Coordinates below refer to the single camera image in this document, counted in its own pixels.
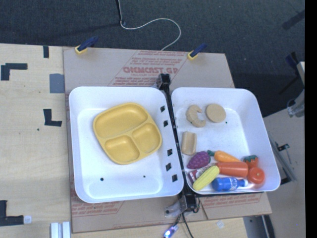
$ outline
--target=blue bottle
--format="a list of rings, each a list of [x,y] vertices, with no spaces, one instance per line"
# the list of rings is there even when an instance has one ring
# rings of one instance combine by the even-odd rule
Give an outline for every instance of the blue bottle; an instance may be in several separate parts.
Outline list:
[[[248,181],[245,179],[237,179],[236,177],[224,177],[214,179],[211,185],[216,191],[236,190],[238,187],[247,186]]]

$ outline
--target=orange carrot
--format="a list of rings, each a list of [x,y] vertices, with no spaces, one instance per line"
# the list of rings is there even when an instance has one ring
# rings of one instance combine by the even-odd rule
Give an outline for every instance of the orange carrot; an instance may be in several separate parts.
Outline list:
[[[248,164],[242,161],[235,162],[217,162],[215,164],[219,167],[219,173],[230,177],[247,177],[249,167]]]
[[[220,162],[233,162],[233,161],[240,161],[236,157],[224,152],[224,151],[207,151],[210,156],[213,156],[215,160]]]

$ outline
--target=black hole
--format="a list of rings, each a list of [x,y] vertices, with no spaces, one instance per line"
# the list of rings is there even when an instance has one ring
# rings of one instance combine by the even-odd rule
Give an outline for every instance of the black hole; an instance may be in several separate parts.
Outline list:
[[[172,168],[172,165],[171,165],[171,163],[168,163],[165,167],[166,167],[166,171],[168,171]]]
[[[173,181],[173,182],[177,181],[177,175],[173,175],[173,176],[172,176],[172,181]]]

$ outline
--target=cardboard box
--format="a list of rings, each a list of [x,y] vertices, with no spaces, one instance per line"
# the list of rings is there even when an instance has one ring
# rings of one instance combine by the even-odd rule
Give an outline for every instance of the cardboard box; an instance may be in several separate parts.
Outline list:
[[[164,208],[177,196],[89,204],[74,189],[68,96],[79,86],[153,86],[160,73],[171,76],[170,90],[179,87],[234,88],[224,54],[200,53],[188,60],[186,52],[88,48],[77,55],[64,48],[67,135],[71,181],[72,231],[88,232],[172,224]],[[201,198],[201,209],[187,221],[214,220],[271,213],[266,193],[219,195]]]

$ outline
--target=light wood surface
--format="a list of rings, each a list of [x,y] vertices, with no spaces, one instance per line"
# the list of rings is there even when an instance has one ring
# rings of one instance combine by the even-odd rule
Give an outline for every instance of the light wood surface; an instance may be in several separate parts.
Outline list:
[[[0,200],[8,200],[7,216],[29,215],[32,223],[0,227],[0,237],[50,237],[50,223],[71,221],[65,95],[50,93],[50,74],[63,74],[62,47],[0,44],[0,64],[27,63],[0,81]],[[45,126],[43,109],[61,127]],[[189,223],[194,237],[247,237],[243,218]],[[71,237],[162,237],[169,226],[139,227]],[[190,237],[184,224],[173,236]]]

